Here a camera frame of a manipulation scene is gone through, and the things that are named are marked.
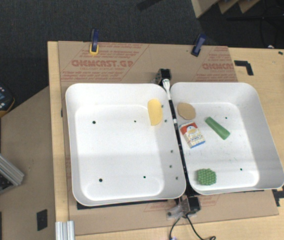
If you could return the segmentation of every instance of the clip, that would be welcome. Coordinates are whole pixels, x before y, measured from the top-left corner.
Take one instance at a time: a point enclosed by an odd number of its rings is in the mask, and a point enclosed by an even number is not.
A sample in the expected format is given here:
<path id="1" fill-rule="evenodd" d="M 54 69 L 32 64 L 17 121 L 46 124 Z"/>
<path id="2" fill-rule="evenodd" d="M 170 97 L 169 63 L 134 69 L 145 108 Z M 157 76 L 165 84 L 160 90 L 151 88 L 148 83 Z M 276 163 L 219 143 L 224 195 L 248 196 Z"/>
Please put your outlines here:
<path id="1" fill-rule="evenodd" d="M 96 55 L 98 54 L 98 29 L 93 29 L 91 34 L 92 43 L 90 44 L 90 54 Z"/>
<path id="2" fill-rule="evenodd" d="M 198 57 L 198 55 L 200 54 L 201 51 L 201 47 L 204 44 L 206 40 L 206 35 L 205 34 L 200 34 L 196 40 L 196 44 L 192 49 L 191 54 Z"/>

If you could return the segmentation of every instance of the black cable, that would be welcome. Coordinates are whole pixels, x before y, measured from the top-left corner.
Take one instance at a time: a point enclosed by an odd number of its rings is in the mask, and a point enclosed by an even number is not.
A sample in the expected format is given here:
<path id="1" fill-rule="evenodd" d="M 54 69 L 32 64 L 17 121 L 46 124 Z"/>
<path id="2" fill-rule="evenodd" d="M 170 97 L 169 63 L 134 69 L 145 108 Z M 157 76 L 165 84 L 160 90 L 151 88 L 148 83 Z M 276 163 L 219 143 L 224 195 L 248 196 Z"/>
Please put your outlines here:
<path id="1" fill-rule="evenodd" d="M 191 222 L 190 218 L 188 217 L 188 213 L 187 213 L 185 216 L 179 217 L 179 218 L 174 222 L 174 224 L 173 224 L 173 226 L 172 226 L 172 228 L 171 228 L 171 230 L 170 230 L 169 240 L 172 240 L 172 231 L 173 231 L 173 228 L 175 227 L 175 225 L 179 222 L 179 220 L 180 220 L 181 218 L 187 219 L 188 222 L 190 223 L 190 225 L 191 225 L 191 227 L 192 227 L 194 233 L 197 235 L 197 237 L 198 237 L 200 240 L 204 240 L 204 239 L 201 238 L 200 235 L 196 232 L 196 230 L 195 230 L 195 228 L 194 228 L 194 226 L 193 226 L 193 223 Z M 215 236 L 212 236 L 209 240 L 216 240 L 216 237 L 215 237 Z"/>

